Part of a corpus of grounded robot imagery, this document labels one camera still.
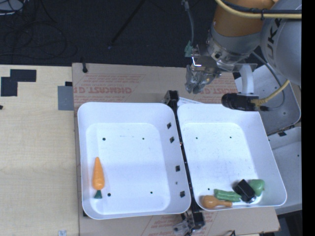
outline carrot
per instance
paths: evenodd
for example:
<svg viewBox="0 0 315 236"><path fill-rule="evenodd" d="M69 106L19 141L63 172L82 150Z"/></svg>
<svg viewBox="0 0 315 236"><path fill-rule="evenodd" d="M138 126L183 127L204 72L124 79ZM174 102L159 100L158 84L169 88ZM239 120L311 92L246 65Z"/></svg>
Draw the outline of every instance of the carrot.
<svg viewBox="0 0 315 236"><path fill-rule="evenodd" d="M94 198L101 199L102 198L101 189L103 189L105 186L105 179L99 157L95 158L92 185L93 188L97 190Z"/></svg>

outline light wood surface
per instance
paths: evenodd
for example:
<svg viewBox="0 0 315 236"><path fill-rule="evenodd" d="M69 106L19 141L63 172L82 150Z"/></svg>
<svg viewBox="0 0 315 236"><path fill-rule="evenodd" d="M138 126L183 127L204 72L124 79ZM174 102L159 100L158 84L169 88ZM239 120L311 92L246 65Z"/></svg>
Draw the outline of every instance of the light wood surface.
<svg viewBox="0 0 315 236"><path fill-rule="evenodd" d="M35 83L19 82L18 96L0 97L0 235L79 235L73 111L58 110L58 86L71 67L36 69Z"/></svg>

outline black metal bar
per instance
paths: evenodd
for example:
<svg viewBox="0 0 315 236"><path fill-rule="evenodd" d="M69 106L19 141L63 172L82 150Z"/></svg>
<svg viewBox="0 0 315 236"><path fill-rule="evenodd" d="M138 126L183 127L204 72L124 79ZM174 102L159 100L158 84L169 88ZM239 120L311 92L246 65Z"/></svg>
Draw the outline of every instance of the black metal bar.
<svg viewBox="0 0 315 236"><path fill-rule="evenodd" d="M108 43L108 49L111 49L114 45L114 42L117 40L117 38L120 36L120 34L124 31L124 29L127 27L127 25L130 23L130 21L133 19L133 17L136 15L136 13L139 11L141 6L144 4L146 0L141 0L136 9L133 11L133 13L128 17L126 22L123 24L123 26L119 29L119 31L116 33L116 35L112 38L112 40Z"/></svg>
<svg viewBox="0 0 315 236"><path fill-rule="evenodd" d="M187 162L187 158L186 158L181 128L179 125L179 120L178 120L178 115L177 115L177 108L178 108L177 102L179 101L178 92L169 90L169 91L167 91L164 99L165 99L165 103L173 110L174 115L175 115L177 132L178 132L178 136L179 136L179 140L180 140L180 145L181 145L181 150L182 150L182 155L183 155L183 159L184 159L186 175L187 175L187 180L188 180L188 185L189 185L189 190L190 190L190 195L191 195L190 208L191 208L192 216L193 216L194 223L195 223L195 229L199 229L205 225L205 222L204 222L203 214L200 212L200 208L199 208L199 206L195 200L195 196L194 196L193 189L192 189L192 182L191 182L191 178L190 178L188 162Z"/></svg>

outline cardboard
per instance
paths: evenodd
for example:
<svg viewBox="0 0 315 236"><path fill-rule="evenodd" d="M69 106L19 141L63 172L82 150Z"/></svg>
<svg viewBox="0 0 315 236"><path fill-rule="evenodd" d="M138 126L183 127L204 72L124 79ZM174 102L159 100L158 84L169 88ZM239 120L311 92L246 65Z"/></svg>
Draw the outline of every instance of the cardboard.
<svg viewBox="0 0 315 236"><path fill-rule="evenodd" d="M233 74L223 73L220 78L206 85L202 93L189 94L185 89L185 68L91 63L87 63L86 68L88 72L84 73L81 63L72 64L80 235L175 235L173 226L181 221L179 214L108 220L93 220L83 215L77 110L83 103L90 101L162 102L168 90L177 90L180 97L188 100L221 103L225 93L237 92ZM233 230L237 235L244 235L280 229L273 207L203 213L206 225L194 235L230 235Z"/></svg>

